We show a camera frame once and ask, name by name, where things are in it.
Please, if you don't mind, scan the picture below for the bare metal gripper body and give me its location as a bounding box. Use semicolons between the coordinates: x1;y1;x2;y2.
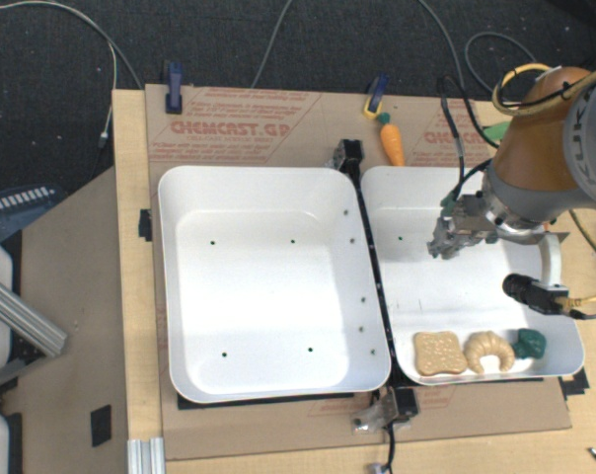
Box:
449;194;547;249

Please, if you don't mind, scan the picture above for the white plastic tray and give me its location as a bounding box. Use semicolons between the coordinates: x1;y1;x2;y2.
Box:
157;165;394;405
359;165;587;387

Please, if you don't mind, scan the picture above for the thin black and white rod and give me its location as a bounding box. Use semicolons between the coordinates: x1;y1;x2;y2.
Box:
348;164;399;390

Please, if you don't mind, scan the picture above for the beige toy croissant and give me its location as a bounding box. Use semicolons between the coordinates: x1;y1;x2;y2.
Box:
463;330;517;375

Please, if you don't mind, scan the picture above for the beige toy bread slice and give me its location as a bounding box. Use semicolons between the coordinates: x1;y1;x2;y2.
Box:
412;330;469;377

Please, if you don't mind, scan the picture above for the orange toy carrot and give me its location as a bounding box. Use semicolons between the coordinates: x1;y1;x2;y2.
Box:
376;112;407;168

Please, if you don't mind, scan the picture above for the green toy broccoli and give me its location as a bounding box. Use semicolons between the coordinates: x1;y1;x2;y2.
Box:
511;328;549;361

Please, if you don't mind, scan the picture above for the brown cardboard board red print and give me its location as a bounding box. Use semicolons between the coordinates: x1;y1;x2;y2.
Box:
144;83;574;461

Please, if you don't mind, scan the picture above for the black cylinder on white bracket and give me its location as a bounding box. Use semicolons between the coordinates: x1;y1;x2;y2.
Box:
501;231;571;316

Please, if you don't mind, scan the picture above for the black block with thin wires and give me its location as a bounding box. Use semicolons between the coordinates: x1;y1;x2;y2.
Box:
327;137;365;175
351;385;421;435

